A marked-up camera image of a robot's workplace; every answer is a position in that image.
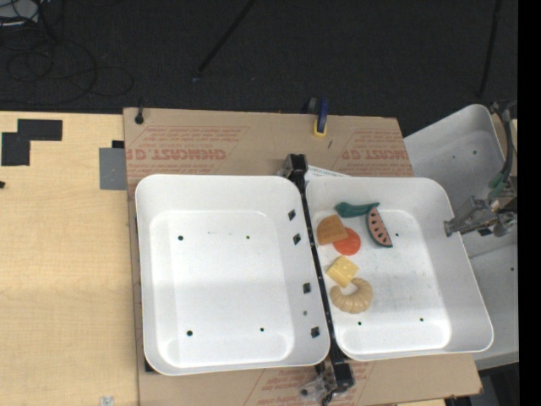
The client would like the yellow toy cheese wedge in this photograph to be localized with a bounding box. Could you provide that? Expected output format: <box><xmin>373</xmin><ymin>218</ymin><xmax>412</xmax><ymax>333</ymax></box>
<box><xmin>325</xmin><ymin>255</ymin><xmax>360</xmax><ymax>289</ymax></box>

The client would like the beige toy croissant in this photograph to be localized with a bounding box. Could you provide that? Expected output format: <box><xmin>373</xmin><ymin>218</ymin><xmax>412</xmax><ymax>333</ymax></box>
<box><xmin>329</xmin><ymin>277</ymin><xmax>374</xmax><ymax>315</ymax></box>

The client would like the orange toy round slice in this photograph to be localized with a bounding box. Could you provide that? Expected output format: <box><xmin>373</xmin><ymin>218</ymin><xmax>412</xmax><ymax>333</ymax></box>
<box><xmin>333</xmin><ymin>226</ymin><xmax>363</xmax><ymax>256</ymax></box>

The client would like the brown cardboard board red print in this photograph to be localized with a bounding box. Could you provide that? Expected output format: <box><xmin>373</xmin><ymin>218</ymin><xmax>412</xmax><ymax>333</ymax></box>
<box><xmin>122</xmin><ymin>107</ymin><xmax>484</xmax><ymax>406</ymax></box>

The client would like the thin black rod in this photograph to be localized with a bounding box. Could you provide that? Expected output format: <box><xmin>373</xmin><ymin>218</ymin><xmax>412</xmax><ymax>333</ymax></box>
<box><xmin>294</xmin><ymin>170</ymin><xmax>342</xmax><ymax>368</ymax></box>

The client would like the toy watermelon slice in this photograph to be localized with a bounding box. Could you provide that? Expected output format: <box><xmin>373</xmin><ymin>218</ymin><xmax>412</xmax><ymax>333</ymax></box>
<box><xmin>365</xmin><ymin>206</ymin><xmax>394</xmax><ymax>249</ymax></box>

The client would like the brown toy waffle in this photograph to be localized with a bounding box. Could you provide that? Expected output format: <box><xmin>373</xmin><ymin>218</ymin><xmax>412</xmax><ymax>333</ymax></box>
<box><xmin>316</xmin><ymin>214</ymin><xmax>350</xmax><ymax>246</ymax></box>

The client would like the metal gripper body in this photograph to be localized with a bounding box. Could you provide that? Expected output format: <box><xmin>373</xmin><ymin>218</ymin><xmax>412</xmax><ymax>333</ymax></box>
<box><xmin>489</xmin><ymin>196</ymin><xmax>518</xmax><ymax>239</ymax></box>

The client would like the white plastic tray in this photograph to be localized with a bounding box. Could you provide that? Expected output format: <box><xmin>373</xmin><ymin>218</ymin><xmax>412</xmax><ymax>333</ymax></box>
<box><xmin>402</xmin><ymin>103</ymin><xmax>520</xmax><ymax>370</ymax></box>
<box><xmin>134</xmin><ymin>173</ymin><xmax>331</xmax><ymax>376</ymax></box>
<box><xmin>303</xmin><ymin>175</ymin><xmax>495</xmax><ymax>362</ymax></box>

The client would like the green toy pepper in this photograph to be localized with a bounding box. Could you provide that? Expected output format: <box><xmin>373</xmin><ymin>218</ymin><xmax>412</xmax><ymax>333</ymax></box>
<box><xmin>335</xmin><ymin>201</ymin><xmax>381</xmax><ymax>219</ymax></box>

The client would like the black block with wires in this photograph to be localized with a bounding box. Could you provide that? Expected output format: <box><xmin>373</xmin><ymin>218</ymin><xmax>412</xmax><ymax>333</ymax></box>
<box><xmin>324</xmin><ymin>360</ymin><xmax>356</xmax><ymax>398</ymax></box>
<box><xmin>282</xmin><ymin>153</ymin><xmax>309</xmax><ymax>180</ymax></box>

